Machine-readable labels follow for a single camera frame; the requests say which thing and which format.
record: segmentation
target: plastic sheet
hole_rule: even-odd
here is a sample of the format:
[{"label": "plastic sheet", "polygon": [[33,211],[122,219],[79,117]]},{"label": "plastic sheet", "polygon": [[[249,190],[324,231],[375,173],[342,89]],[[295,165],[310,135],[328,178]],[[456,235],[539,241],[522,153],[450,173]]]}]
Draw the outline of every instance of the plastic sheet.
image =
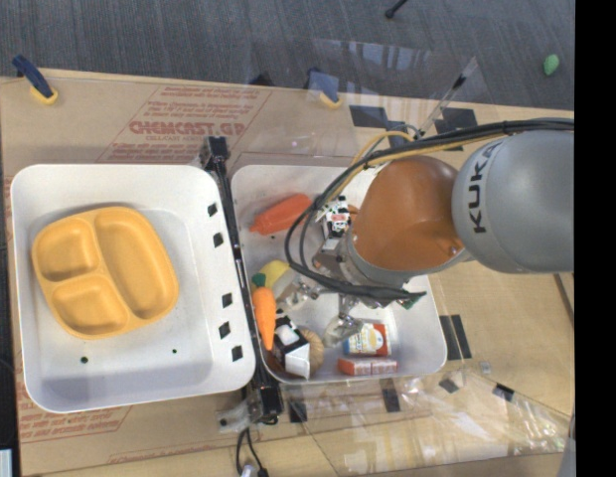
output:
[{"label": "plastic sheet", "polygon": [[[352,158],[367,138],[404,124],[424,127],[425,135],[433,136],[498,120],[474,58],[457,61],[442,53],[336,40],[314,40],[312,49],[316,65],[307,70],[305,90],[269,96],[268,110],[233,148],[234,170],[262,157]],[[383,95],[386,83],[390,93],[408,99]],[[339,105],[324,94],[341,95]],[[482,104],[478,116],[471,103]]]},{"label": "plastic sheet", "polygon": [[468,370],[284,391],[337,475],[564,450],[569,417]]}]

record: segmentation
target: blue clamp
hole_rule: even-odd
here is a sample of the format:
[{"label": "blue clamp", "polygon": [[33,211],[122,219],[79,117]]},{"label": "blue clamp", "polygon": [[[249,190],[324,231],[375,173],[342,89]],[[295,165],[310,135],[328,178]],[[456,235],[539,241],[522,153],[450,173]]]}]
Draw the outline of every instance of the blue clamp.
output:
[{"label": "blue clamp", "polygon": [[32,62],[23,55],[17,55],[12,59],[12,65],[32,84],[30,93],[36,99],[44,104],[54,104],[57,101],[59,93],[48,84],[41,72]]},{"label": "blue clamp", "polygon": [[343,104],[343,100],[337,94],[338,85],[337,78],[326,75],[317,68],[308,70],[308,88],[320,90],[319,99],[332,109],[337,109]]}]

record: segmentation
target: white tray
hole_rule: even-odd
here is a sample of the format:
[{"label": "white tray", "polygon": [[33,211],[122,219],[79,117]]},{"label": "white tray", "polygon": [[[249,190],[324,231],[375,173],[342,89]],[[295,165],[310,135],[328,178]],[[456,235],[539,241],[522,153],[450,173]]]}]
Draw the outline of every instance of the white tray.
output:
[{"label": "white tray", "polygon": [[[296,193],[304,193],[311,199],[324,191],[328,184],[344,168],[289,166],[289,165],[249,165],[238,170],[232,177],[231,189],[236,217],[239,222],[239,240],[246,272],[249,276],[257,273],[272,259],[285,260],[283,243],[285,232],[263,237],[249,231],[255,214],[263,212],[273,204]],[[346,188],[344,194],[348,202],[359,207],[373,180],[373,172],[364,172]],[[319,229],[308,232],[306,248],[316,250],[323,242]],[[297,237],[293,236],[291,249],[298,259]],[[308,259],[312,253],[307,250]],[[395,303],[386,309],[370,309],[359,305],[351,314],[357,318],[382,321],[391,335],[392,356],[398,361],[398,372],[392,376],[421,376],[438,371],[446,362],[447,346],[440,325],[438,311],[426,275],[411,279],[405,286],[410,291],[426,291],[410,309],[405,310]],[[298,310],[291,311],[289,317],[299,327],[306,327],[322,335],[328,322],[338,312],[338,296],[323,294],[317,300],[308,300]],[[341,347],[325,350],[324,365],[310,378],[310,383],[330,383],[357,379],[341,374],[337,370],[337,360],[343,356]],[[281,382],[305,382],[281,375],[272,368],[269,371]]]},{"label": "white tray", "polygon": [[[25,384],[41,408],[71,412],[201,396],[250,380],[254,350],[209,174],[193,166],[36,165],[15,176],[11,198]],[[87,341],[53,317],[30,250],[48,223],[108,205],[136,209],[153,224],[176,269],[180,296],[161,320]],[[219,246],[216,234],[224,241]]]}]

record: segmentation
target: yellow plastic plate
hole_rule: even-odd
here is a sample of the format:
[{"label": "yellow plastic plate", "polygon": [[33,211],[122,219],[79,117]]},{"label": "yellow plastic plate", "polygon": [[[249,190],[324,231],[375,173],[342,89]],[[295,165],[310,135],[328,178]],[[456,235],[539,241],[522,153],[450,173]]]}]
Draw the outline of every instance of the yellow plastic plate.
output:
[{"label": "yellow plastic plate", "polygon": [[166,316],[178,279],[153,226],[139,212],[107,207],[44,227],[32,247],[48,305],[70,334],[99,339]]}]

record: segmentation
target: toy carrot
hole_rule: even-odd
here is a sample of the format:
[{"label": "toy carrot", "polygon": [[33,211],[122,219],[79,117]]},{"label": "toy carrot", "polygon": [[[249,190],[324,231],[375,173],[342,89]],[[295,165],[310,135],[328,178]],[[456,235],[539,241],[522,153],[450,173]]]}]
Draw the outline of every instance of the toy carrot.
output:
[{"label": "toy carrot", "polygon": [[261,235],[288,230],[301,213],[310,207],[311,203],[310,198],[301,193],[286,198],[255,216],[250,230]]},{"label": "toy carrot", "polygon": [[265,286],[265,274],[257,273],[252,277],[252,282],[255,285],[255,289],[252,292],[252,304],[255,308],[257,329],[259,330],[264,348],[270,351],[272,350],[275,337],[277,303],[275,302],[272,290]]}]

